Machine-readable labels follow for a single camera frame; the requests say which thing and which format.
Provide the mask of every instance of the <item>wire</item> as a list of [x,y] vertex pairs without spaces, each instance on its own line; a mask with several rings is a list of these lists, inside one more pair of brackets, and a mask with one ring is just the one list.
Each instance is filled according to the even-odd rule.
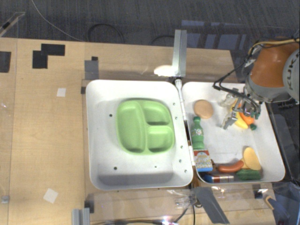
[[184,209],[183,213],[178,218],[176,218],[174,220],[174,222],[177,223],[186,214],[187,210],[188,210],[188,207],[186,209]]
[[[188,207],[186,209],[184,209],[184,211],[182,212],[182,214],[176,218],[173,222],[177,223],[187,212]],[[101,222],[101,223],[96,223],[94,225],[127,225],[127,224],[131,224],[131,223],[147,223],[147,224],[154,224],[154,225],[163,225],[162,221],[159,220],[115,220],[115,221],[109,221],[108,223],[106,222]]]
[[193,225],[195,225],[195,223],[196,223],[196,213],[195,213],[195,207],[194,207],[194,205],[192,206],[192,208],[193,208],[193,215],[194,215]]
[[300,39],[299,38],[291,38],[291,39],[286,39],[286,40],[277,40],[277,41],[261,41],[261,42],[257,42],[255,43],[248,51],[248,55],[251,56],[252,55],[252,52],[254,50],[254,48],[258,45],[263,45],[263,44],[266,44],[266,45],[285,45],[285,44],[289,44],[289,43],[299,43],[300,42]]
[[285,40],[276,40],[276,41],[258,41],[256,42],[248,51],[248,55],[246,56],[246,58],[244,59],[243,63],[240,64],[237,68],[233,69],[232,71],[230,71],[229,73],[227,73],[225,76],[221,77],[220,79],[218,79],[217,81],[214,82],[213,84],[213,88],[217,89],[217,90],[222,90],[222,91],[226,91],[229,93],[232,93],[238,97],[241,97],[243,99],[245,99],[246,101],[248,101],[249,103],[251,103],[253,105],[253,107],[258,111],[258,113],[260,113],[260,106],[251,98],[249,98],[248,96],[246,96],[243,93],[239,93],[237,91],[234,91],[232,89],[228,89],[223,87],[221,84],[223,82],[223,80],[225,78],[227,78],[230,74],[232,74],[234,71],[238,70],[240,67],[244,66],[244,64],[246,64],[252,57],[252,53],[255,49],[256,46],[261,46],[263,48],[271,48],[271,47],[275,47],[275,46],[282,46],[282,45],[286,45],[286,44],[290,44],[290,43],[299,43],[299,38],[292,38],[292,39],[285,39]]
[[217,90],[222,90],[222,91],[225,91],[225,92],[229,92],[229,93],[232,93],[238,97],[242,97],[244,98],[245,100],[247,100],[249,103],[251,103],[257,110],[258,112],[260,112],[260,107],[259,105],[254,101],[252,100],[251,98],[249,98],[248,96],[246,96],[245,94],[242,94],[242,93],[239,93],[237,91],[234,91],[232,89],[228,89],[228,88],[225,88],[221,85],[221,83],[223,82],[223,80],[228,77],[230,74],[232,74],[233,72],[235,72],[236,70],[238,70],[240,67],[242,67],[247,61],[249,60],[249,56],[247,56],[247,58],[244,60],[244,62],[242,64],[240,64],[237,68],[231,70],[229,73],[227,73],[226,75],[224,75],[223,77],[221,77],[220,79],[216,80],[213,84],[213,88],[214,89],[217,89]]
[[284,41],[286,40],[286,37],[261,37],[260,40],[263,41],[269,41],[269,40],[274,40],[274,41]]
[[42,19],[44,19],[48,24],[50,24],[51,26],[53,26],[54,28],[56,28],[58,31],[62,32],[63,34],[67,35],[68,37],[74,39],[74,40],[77,40],[77,41],[80,41],[80,42],[84,42],[83,40],[80,40],[78,38],[75,38],[73,36],[71,36],[70,34],[64,32],[63,30],[61,30],[60,28],[58,28],[57,26],[55,26],[53,23],[51,23],[50,21],[48,21],[42,14],[41,12],[39,11],[38,7],[36,6],[34,0],[31,0],[34,8],[37,10],[38,14],[42,17]]
[[114,30],[117,31],[118,35],[121,37],[121,40],[122,40],[122,43],[124,44],[125,43],[125,38],[124,38],[124,35],[114,26],[110,25],[110,24],[107,24],[107,23],[97,23],[93,26],[91,26],[88,30],[88,41],[90,42],[91,41],[91,33],[92,31],[98,27],[98,26],[108,26],[110,28],[113,28]]
[[155,37],[154,39],[152,39],[150,42],[149,42],[149,45],[153,45],[154,42],[160,38],[175,38],[174,35],[159,35],[157,37]]

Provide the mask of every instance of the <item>black square tape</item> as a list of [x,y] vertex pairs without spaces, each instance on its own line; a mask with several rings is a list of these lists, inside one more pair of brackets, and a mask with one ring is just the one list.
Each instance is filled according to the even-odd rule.
[[48,68],[48,56],[42,55],[41,51],[33,51],[32,68]]
[[65,56],[65,45],[42,44],[42,55]]
[[8,73],[10,68],[11,52],[0,52],[0,73]]

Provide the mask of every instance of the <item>orange toy item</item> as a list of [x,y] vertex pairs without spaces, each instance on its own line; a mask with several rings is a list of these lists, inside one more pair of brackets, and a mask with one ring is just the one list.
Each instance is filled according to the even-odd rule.
[[242,117],[242,119],[245,121],[245,123],[247,123],[248,125],[254,123],[254,118],[251,117],[246,117],[244,113],[240,112],[240,116]]

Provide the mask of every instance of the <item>wooden table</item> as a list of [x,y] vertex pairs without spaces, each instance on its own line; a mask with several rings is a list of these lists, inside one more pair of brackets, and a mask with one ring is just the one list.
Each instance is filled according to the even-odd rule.
[[[33,69],[32,51],[41,50],[42,43],[65,45],[65,56],[48,56],[48,69]],[[9,204],[0,204],[0,224],[71,224],[72,209],[82,209],[91,191],[115,208],[116,218],[120,206],[123,215],[133,218],[132,200],[140,191],[129,191],[124,197],[98,191],[89,187],[85,177],[84,61],[98,57],[102,79],[163,80],[153,70],[172,63],[173,48],[0,38],[0,51],[12,53],[9,73],[0,73],[0,103],[6,106],[0,108],[0,196],[10,196]],[[190,80],[213,81],[232,67],[229,51],[187,50]],[[59,88],[66,89],[65,97],[57,96]],[[262,187],[273,195],[271,184]],[[49,188],[58,193],[54,203],[43,199]],[[254,199],[250,185],[222,189],[224,197],[218,201],[231,224],[243,224],[246,219],[251,224],[274,224],[272,211],[262,199]],[[143,198],[143,206],[152,211],[144,211],[148,217],[155,216],[153,208],[163,199],[160,193],[150,190],[148,198]],[[203,209],[196,213],[197,224],[211,224]],[[105,214],[91,217],[106,219]],[[180,221],[191,224],[192,220],[188,211]]]

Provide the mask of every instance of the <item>bottle cap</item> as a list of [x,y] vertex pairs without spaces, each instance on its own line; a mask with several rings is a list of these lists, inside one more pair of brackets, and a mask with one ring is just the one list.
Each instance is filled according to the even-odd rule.
[[200,120],[201,120],[201,118],[200,118],[200,117],[197,117],[197,116],[196,116],[196,117],[194,117],[193,121],[197,121],[197,120],[198,120],[198,121],[200,121]]

